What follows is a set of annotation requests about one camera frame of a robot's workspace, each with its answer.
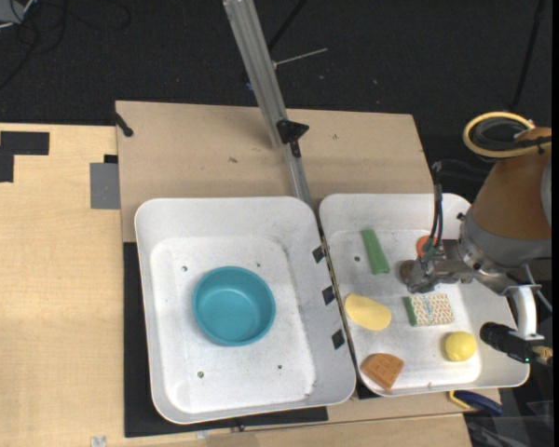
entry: yellow oval object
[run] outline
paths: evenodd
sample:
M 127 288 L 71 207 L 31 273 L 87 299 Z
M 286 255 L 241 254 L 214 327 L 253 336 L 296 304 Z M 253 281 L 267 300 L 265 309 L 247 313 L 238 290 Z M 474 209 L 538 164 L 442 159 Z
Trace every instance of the yellow oval object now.
M 346 298 L 344 308 L 348 317 L 367 330 L 378 332 L 391 323 L 391 311 L 385 305 L 366 296 L 351 293 Z
M 445 353 L 452 361 L 465 361 L 476 352 L 476 340 L 469 332 L 452 332 L 445 339 Z

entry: green rectangular object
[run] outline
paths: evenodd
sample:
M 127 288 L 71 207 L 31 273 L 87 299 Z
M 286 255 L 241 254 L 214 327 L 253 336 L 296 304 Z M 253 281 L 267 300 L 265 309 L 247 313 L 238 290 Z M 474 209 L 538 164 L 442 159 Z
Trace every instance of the green rectangular object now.
M 383 250 L 381 250 L 381 245 L 379 245 L 375 230 L 362 230 L 361 234 L 362 240 L 364 240 L 364 248 L 366 249 L 366 254 L 371 265 L 371 273 L 373 275 L 377 273 L 389 273 L 388 259 L 385 257 Z

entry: white tray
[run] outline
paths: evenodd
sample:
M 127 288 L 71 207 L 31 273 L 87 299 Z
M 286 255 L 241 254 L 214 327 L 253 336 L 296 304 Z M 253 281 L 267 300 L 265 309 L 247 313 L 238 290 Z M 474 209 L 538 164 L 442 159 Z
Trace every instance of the white tray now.
M 402 396 L 431 391 L 519 386 L 529 366 L 509 358 L 480 340 L 487 321 L 515 328 L 506 298 L 479 282 L 440 284 L 446 293 L 455 321 L 449 325 L 413 327 L 403 303 L 410 295 L 399 280 L 399 263 L 416 258 L 416 241 L 429 234 L 434 206 L 433 194 L 421 195 L 332 195 L 320 205 L 320 221 L 332 260 L 337 292 L 341 301 L 350 293 L 367 296 L 386 305 L 392 315 L 389 326 L 371 332 L 348 317 L 347 329 L 357 370 L 364 359 L 376 352 L 388 352 L 403 359 L 404 367 L 390 392 L 359 371 L 362 381 L 381 396 Z M 469 202 L 462 197 L 443 196 L 443 237 L 458 238 L 460 221 Z M 374 229 L 390 272 L 371 273 L 361 230 Z M 443 339 L 452 331 L 474 334 L 478 349 L 467 361 L 453 362 L 443 353 Z
M 152 199 L 135 216 L 153 401 L 178 424 L 315 407 L 348 399 L 356 372 L 317 221 L 293 197 Z M 276 318 L 259 341 L 220 346 L 198 327 L 191 296 L 209 270 L 234 265 L 273 292 Z

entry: teal bowl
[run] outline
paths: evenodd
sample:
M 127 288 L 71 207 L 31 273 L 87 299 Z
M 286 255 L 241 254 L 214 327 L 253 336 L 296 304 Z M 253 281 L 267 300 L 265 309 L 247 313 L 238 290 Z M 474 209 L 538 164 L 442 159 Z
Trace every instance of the teal bowl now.
M 201 330 L 219 345 L 249 345 L 273 325 L 276 302 L 261 277 L 238 266 L 206 273 L 193 291 L 192 308 Z

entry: wooden table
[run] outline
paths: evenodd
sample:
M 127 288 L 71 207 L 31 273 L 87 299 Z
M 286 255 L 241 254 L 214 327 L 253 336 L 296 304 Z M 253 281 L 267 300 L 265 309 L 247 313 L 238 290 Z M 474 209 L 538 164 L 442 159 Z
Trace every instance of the wooden table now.
M 134 139 L 114 127 L 0 124 L 50 137 L 47 156 L 15 156 L 13 183 L 0 183 L 0 446 L 88 447 L 97 436 L 108 447 L 471 445 L 462 410 L 444 393 L 353 397 L 330 406 L 329 421 L 316 426 L 126 439 L 129 214 L 145 197 L 289 195 L 290 184 L 257 108 L 120 102 L 116 109 Z M 431 190 L 411 116 L 290 114 L 311 126 L 301 147 L 315 204 L 335 192 Z M 172 153 L 177 166 L 163 164 Z M 89 164 L 116 154 L 122 210 L 92 209 Z M 137 157 L 147 162 L 133 164 Z M 494 389 L 486 394 L 498 399 Z

